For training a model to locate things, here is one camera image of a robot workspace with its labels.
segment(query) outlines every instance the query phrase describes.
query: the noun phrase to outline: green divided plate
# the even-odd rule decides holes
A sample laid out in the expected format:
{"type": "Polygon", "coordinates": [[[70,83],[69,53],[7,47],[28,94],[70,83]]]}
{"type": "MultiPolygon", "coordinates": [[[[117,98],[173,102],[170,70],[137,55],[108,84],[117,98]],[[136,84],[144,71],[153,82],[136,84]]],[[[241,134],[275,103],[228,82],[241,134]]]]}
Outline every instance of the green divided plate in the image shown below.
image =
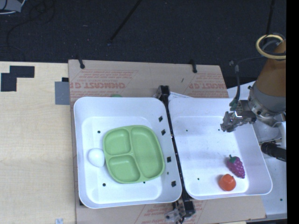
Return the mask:
{"type": "Polygon", "coordinates": [[[124,126],[108,131],[103,137],[103,151],[110,175],[120,183],[152,180],[165,168],[158,138],[146,126],[124,126]]]}

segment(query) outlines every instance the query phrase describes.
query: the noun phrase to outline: white container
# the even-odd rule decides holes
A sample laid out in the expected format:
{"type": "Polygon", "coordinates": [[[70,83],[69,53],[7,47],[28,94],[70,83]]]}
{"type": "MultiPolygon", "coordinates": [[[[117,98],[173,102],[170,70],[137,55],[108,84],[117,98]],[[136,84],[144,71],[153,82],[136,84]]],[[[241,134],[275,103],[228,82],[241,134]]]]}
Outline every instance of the white container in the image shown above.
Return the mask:
{"type": "Polygon", "coordinates": [[[198,200],[264,195],[272,181],[253,126],[245,124],[223,132],[220,124],[229,111],[231,98],[175,98],[169,103],[171,122],[187,193],[198,200]],[[226,166],[229,155],[243,162],[245,178],[226,166]],[[235,177],[236,187],[223,191],[218,180],[235,177]]]}
{"type": "Polygon", "coordinates": [[[74,118],[79,197],[85,206],[96,209],[170,203],[180,198],[182,186],[178,166],[166,109],[160,100],[83,97],[74,105],[74,118]],[[130,125],[144,125],[151,128],[159,140],[165,169],[156,179],[145,183],[118,183],[110,176],[106,164],[97,167],[88,159],[90,150],[103,149],[102,139],[107,131],[130,125]]]}

